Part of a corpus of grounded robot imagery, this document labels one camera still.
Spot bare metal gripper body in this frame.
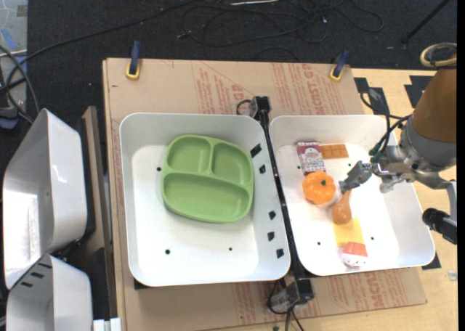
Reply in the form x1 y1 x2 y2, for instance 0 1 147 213
370 145 456 189

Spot green divided plate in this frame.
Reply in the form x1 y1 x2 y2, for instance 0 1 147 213
161 134 255 224

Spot brown cardboard board red print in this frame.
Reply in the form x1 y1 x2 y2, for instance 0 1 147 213
102 57 428 331

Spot tan toy drumstick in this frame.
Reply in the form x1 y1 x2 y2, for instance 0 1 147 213
331 189 354 226

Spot small red and white carton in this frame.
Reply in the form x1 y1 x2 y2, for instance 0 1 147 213
296 141 327 176

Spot black cylinder on white bracket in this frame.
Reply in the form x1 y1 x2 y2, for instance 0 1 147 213
421 180 458 245

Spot orange biscuit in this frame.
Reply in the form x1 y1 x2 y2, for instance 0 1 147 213
319 143 350 160

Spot black block with thin wires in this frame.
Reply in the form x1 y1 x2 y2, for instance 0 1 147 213
275 278 315 311
249 95 272 118

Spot orange pumpkin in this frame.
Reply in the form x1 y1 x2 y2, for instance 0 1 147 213
302 171 337 205

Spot yellow cheese slice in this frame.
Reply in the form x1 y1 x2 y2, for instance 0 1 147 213
332 217 365 248

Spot orange and white cupcake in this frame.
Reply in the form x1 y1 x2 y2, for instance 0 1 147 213
339 241 369 269

